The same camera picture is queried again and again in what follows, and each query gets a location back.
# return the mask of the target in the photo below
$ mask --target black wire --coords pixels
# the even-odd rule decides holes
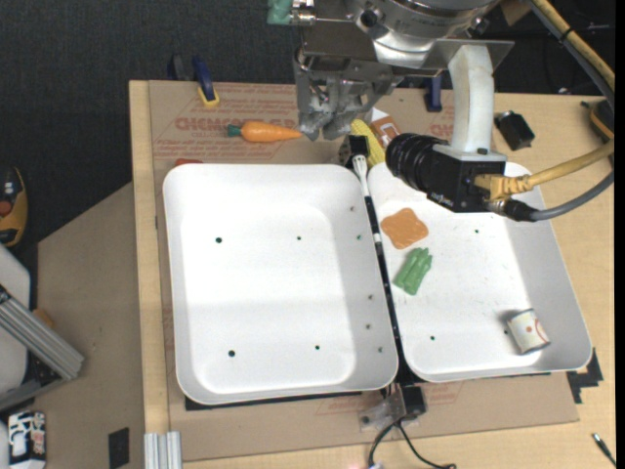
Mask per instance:
[[[373,440],[373,444],[371,445],[371,449],[369,450],[369,456],[367,457],[368,467],[373,467],[375,465],[375,460],[373,459],[373,455],[375,454],[375,449],[378,447],[378,445],[380,445],[380,442],[382,442],[382,440],[384,440],[384,438],[391,432],[391,430],[394,427],[397,427],[397,429],[401,432],[401,434],[405,438],[405,440],[408,443],[408,446],[410,447],[412,452],[423,463],[428,464],[429,466],[434,467],[435,469],[456,469],[456,464],[438,465],[438,464],[434,464],[430,460],[428,460],[428,459],[424,458],[423,456],[421,456],[421,454],[417,451],[417,449],[412,445],[412,443],[410,442],[410,438],[408,438],[408,435],[406,434],[406,432],[404,431],[403,427],[401,426],[401,421],[402,420],[403,419],[400,419],[400,420],[398,420],[397,422],[395,422],[393,424],[389,424],[387,427],[382,429],[378,433],[378,435],[375,437],[375,440]]]

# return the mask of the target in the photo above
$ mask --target wooden table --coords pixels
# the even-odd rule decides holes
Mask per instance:
[[[389,112],[405,131],[410,131],[411,103],[422,92],[398,89],[379,107]],[[495,131],[494,144],[530,172],[581,155],[599,144],[588,125],[588,112],[580,103],[592,99],[572,96],[497,94],[495,110],[521,113],[536,138],[531,149],[509,151]],[[141,312],[141,338],[146,431],[170,430],[164,360],[158,243],[154,225],[155,196],[151,156],[150,99],[147,81],[130,82],[131,131],[137,260]],[[571,176],[543,186],[546,205],[553,206],[589,189],[609,171],[599,162]],[[462,469],[484,467],[610,467],[595,445],[599,433],[616,455],[614,376],[614,209],[613,187],[600,196],[553,221],[573,288],[593,345],[604,381],[584,389],[578,406],[580,421],[563,425],[494,431],[419,440],[418,449],[433,461],[454,461]],[[319,448],[185,464],[186,468],[363,468],[369,446]],[[383,443],[376,458],[387,469],[422,467],[404,442]]]

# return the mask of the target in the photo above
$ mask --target toy carrot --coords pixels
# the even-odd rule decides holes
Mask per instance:
[[[302,133],[295,129],[272,125],[264,121],[246,121],[241,127],[229,125],[228,136],[242,136],[250,143],[272,143],[274,141],[297,139],[302,136]]]

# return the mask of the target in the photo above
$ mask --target cardboard sheet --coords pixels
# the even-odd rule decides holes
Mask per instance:
[[[187,410],[176,379],[171,288],[162,183],[178,158],[204,162],[323,163],[336,157],[340,141],[299,140],[250,144],[228,139],[226,125],[246,119],[284,126],[297,122],[291,85],[217,84],[221,103],[207,108],[192,82],[150,81],[154,193],[159,236],[163,324],[170,428],[181,432],[185,461],[368,443],[358,413],[380,401],[378,392],[264,405]],[[443,92],[443,110],[430,113],[420,91],[397,89],[379,108],[406,132],[449,138],[453,96]],[[428,412],[409,427],[413,437],[558,424],[578,419],[565,374],[502,377],[423,386]]]

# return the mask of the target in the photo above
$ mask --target tin can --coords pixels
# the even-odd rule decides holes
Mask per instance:
[[[521,311],[511,317],[508,327],[523,355],[543,349],[551,343],[533,309]]]

